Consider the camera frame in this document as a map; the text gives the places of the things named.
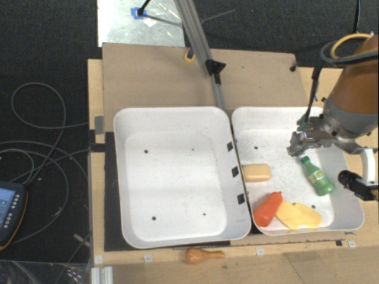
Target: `bottle cap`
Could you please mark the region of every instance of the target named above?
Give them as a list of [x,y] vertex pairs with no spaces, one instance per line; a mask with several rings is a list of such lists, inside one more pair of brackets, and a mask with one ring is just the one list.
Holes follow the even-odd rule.
[[309,161],[309,157],[308,156],[305,156],[304,158],[302,158],[300,160],[300,162],[302,162],[302,164],[304,164],[306,161]]

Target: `handheld device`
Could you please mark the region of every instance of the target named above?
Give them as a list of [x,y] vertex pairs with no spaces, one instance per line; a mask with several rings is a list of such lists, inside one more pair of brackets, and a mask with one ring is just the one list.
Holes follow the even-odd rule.
[[15,236],[23,219],[28,193],[22,184],[0,182],[0,250]]

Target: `black clamp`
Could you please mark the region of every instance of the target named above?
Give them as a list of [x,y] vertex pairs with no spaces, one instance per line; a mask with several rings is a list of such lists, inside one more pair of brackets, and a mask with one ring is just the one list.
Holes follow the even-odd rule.
[[209,75],[214,75],[215,83],[221,85],[220,72],[224,69],[226,64],[208,59],[205,61],[205,66],[207,67]]

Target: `empty white tray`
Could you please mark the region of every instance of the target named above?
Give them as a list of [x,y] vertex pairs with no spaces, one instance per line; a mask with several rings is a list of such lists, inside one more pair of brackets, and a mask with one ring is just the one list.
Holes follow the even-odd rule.
[[215,107],[114,118],[125,240],[145,249],[244,237],[251,218],[230,121]]
[[[266,163],[271,168],[272,178],[266,182],[246,183],[250,205],[254,211],[271,193],[281,191],[283,200],[300,202],[314,207],[323,217],[318,228],[291,230],[276,217],[269,226],[259,227],[268,235],[308,233],[313,231],[354,230],[364,221],[359,199],[343,188],[338,182],[338,174],[348,169],[341,149],[308,149],[311,162],[319,166],[335,190],[325,196],[319,196],[306,178],[300,158],[287,153],[292,132],[296,130],[296,121],[305,113],[305,108],[255,108],[241,107],[232,115],[233,130],[239,153],[240,163]],[[321,108],[313,108],[311,116],[322,113]]]

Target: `blue tape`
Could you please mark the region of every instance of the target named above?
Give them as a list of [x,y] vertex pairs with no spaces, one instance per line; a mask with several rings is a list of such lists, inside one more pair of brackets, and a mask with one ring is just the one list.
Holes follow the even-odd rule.
[[140,8],[139,7],[132,7],[130,9],[130,12],[131,12],[131,15],[133,16],[134,19],[136,20],[141,20],[144,18],[144,16],[147,16],[147,11],[144,9],[143,10],[143,16],[138,16],[137,15],[137,11],[139,10]]

